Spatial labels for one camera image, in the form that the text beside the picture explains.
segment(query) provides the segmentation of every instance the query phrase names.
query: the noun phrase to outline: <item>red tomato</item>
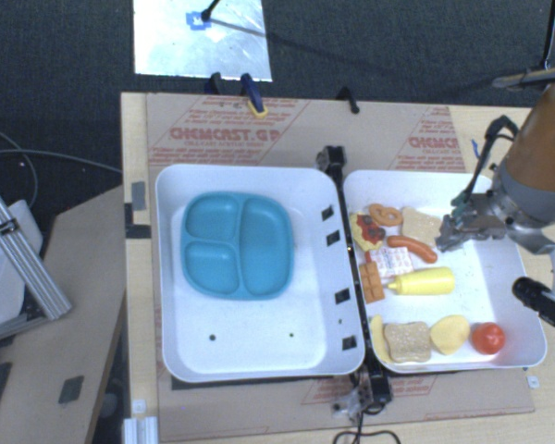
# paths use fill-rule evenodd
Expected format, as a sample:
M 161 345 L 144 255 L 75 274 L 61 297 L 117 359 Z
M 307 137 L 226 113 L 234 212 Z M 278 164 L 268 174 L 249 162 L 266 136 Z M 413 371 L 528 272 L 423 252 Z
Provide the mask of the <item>red tomato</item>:
M 499 352 L 504 346 L 506 335 L 496 323 L 486 322 L 473 331 L 471 341 L 479 353 L 492 355 Z

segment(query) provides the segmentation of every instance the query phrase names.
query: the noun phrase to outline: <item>toy sausage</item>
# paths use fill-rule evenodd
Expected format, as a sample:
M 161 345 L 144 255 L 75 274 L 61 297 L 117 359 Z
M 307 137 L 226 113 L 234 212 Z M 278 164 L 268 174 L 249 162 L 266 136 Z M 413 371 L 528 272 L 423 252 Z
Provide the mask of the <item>toy sausage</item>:
M 389 247 L 407 247 L 411 253 L 415 253 L 426 263 L 432 264 L 438 260 L 438 255 L 431 248 L 429 248 L 425 243 L 419 240 L 412 239 L 411 237 L 405 237 L 404 235 L 389 235 L 387 237 L 387 243 Z

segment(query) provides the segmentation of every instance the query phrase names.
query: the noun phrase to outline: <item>cardboard sheet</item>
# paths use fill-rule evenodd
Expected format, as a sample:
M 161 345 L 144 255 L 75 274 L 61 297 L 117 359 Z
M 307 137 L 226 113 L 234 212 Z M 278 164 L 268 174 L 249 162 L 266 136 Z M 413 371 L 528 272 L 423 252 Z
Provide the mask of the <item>cardboard sheet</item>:
M 362 104 L 268 99 L 256 119 L 241 97 L 150 94 L 147 97 L 150 186 L 174 163 L 312 167 L 326 145 L 343 145 L 345 172 L 402 169 L 463 172 L 450 110 L 441 105 Z M 155 213 L 154 189 L 151 212 Z M 153 264 L 158 265 L 153 214 Z M 347 376 L 219 386 L 180 384 L 160 353 L 160 284 L 154 271 L 159 437 L 161 442 L 244 436 L 349 425 L 331 404 L 352 389 Z M 521 369 L 391 380 L 394 399 L 367 424 L 420 422 L 530 413 L 534 405 Z

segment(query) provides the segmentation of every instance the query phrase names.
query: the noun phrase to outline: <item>yellow bottle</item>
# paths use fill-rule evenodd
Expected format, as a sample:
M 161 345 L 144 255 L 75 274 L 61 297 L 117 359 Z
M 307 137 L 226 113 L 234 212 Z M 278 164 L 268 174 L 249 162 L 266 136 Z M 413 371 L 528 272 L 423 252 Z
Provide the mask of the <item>yellow bottle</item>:
M 388 288 L 399 294 L 448 294 L 454 290 L 454 275 L 446 266 L 428 268 L 398 275 Z

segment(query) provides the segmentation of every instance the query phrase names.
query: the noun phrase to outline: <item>blue divided plate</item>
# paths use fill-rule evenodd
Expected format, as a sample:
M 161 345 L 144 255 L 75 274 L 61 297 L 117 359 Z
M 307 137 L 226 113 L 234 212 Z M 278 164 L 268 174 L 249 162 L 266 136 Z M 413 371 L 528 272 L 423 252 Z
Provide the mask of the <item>blue divided plate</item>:
M 267 197 L 208 192 L 188 204 L 181 225 L 183 274 L 198 291 L 238 300 L 271 299 L 294 263 L 290 218 Z

